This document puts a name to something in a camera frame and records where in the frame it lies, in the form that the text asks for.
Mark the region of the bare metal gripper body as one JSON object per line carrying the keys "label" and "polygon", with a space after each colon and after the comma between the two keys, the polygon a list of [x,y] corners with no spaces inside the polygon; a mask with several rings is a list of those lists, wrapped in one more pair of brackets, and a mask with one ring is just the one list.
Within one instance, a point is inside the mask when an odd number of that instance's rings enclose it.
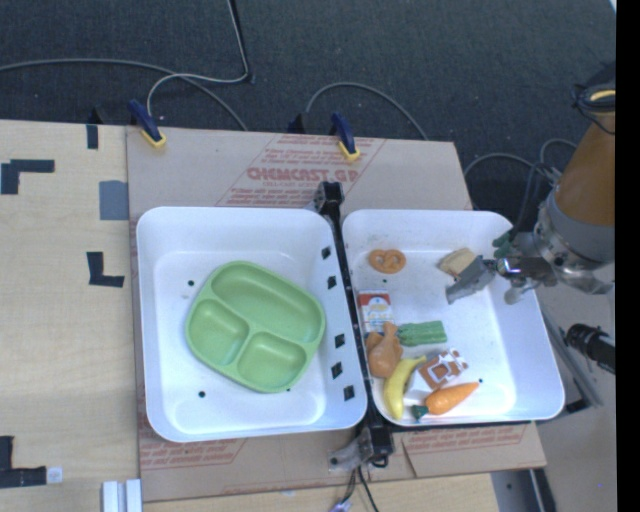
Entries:
{"label": "bare metal gripper body", "polygon": [[505,233],[498,239],[498,273],[516,288],[561,283],[588,295],[604,295],[613,290],[614,282],[596,276],[603,266],[579,255],[556,235]]}

